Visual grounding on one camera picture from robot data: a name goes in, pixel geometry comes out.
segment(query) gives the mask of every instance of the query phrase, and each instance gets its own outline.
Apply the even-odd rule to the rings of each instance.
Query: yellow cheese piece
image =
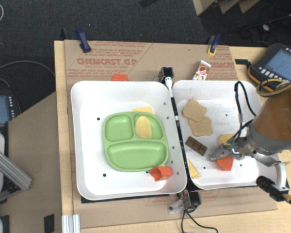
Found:
[[[148,113],[153,114],[152,108],[150,106],[132,109],[132,111],[134,111],[134,112],[148,112]]]
[[[190,171],[190,176],[192,179],[198,179],[201,177],[200,173],[196,170],[196,168],[193,166],[193,164],[187,159],[188,161],[188,166],[189,166],[189,171]]]
[[[219,145],[224,144],[224,145],[230,145],[227,143],[227,141],[233,136],[234,134],[223,134],[219,138]]]
[[[148,118],[141,116],[137,119],[135,123],[136,135],[142,139],[152,138],[151,123]]]

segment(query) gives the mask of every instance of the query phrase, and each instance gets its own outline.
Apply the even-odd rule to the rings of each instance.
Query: orange object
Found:
[[[162,181],[166,180],[173,174],[173,172],[168,166],[156,166],[151,169],[150,174],[153,176],[155,181]]]
[[[223,170],[231,171],[232,170],[233,161],[234,161],[234,159],[228,155],[226,157],[223,157],[221,159],[216,160],[216,163]]]
[[[123,73],[116,73],[111,78],[111,81],[129,81],[128,77]]]

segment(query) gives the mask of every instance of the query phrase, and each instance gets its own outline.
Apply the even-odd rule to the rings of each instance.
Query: green plate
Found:
[[[139,117],[149,119],[152,139],[136,135]],[[157,116],[145,112],[124,112],[110,115],[103,125],[103,141],[107,159],[121,171],[147,171],[162,166],[168,159],[165,130]]]

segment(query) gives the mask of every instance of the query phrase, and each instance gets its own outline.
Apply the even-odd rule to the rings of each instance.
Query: dark carpet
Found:
[[[14,61],[36,61],[54,71],[54,40],[62,28],[75,39],[82,27],[88,40],[205,44],[219,33],[220,45],[291,47],[291,17],[233,33],[237,28],[291,14],[291,0],[261,0],[248,12],[235,5],[224,15],[214,3],[200,16],[192,0],[0,0],[0,66]],[[55,91],[55,80],[45,68],[20,63],[0,70],[18,97],[22,111]],[[6,84],[0,81],[0,89]]]

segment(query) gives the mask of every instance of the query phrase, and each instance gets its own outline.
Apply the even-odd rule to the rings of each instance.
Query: metal bracket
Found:
[[[286,164],[289,162],[277,162],[274,163],[277,173],[276,185],[273,184],[278,191],[289,191],[289,188],[286,187],[287,182],[287,172],[286,172]]]
[[[189,192],[184,190],[180,198],[168,205],[168,214],[180,214],[191,206]]]
[[[81,233],[80,215],[62,216],[62,233]]]
[[[0,152],[0,172],[4,174],[13,184],[25,191],[28,190],[32,179],[17,167],[8,157]],[[3,191],[0,193],[0,202],[16,192]]]

